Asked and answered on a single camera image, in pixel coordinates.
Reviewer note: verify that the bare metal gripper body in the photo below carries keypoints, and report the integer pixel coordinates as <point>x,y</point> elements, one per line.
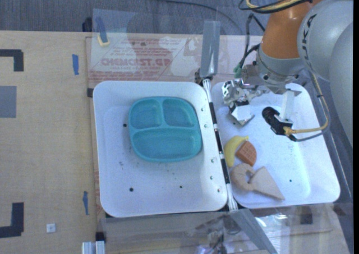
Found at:
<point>253,79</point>

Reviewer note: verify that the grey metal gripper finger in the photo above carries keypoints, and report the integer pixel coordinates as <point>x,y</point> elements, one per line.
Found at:
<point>241,114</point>
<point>230,91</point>

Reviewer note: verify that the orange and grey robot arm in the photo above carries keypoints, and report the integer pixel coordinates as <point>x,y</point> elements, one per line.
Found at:
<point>280,31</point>

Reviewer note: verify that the yellow banana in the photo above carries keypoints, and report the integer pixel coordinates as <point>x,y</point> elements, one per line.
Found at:
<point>230,149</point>

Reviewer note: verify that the orange waffle biscuit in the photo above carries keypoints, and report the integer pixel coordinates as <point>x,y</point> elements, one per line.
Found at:
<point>247,153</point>

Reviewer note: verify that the tan croissant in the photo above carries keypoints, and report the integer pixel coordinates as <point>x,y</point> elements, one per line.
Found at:
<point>239,177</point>

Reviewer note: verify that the white plastic tray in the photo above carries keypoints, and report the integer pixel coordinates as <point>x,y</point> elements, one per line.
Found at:
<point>157,185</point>
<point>294,160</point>

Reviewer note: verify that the tan pizza slice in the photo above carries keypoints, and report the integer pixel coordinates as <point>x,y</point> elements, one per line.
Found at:
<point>266,184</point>

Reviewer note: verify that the teal divided plate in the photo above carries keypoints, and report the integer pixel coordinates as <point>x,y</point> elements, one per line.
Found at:
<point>165,140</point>

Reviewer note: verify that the brown cardboard board red print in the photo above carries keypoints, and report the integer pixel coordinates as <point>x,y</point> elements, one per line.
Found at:
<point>140,62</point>

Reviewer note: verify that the black cylinder on white bracket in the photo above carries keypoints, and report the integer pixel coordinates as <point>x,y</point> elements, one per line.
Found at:
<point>276,121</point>

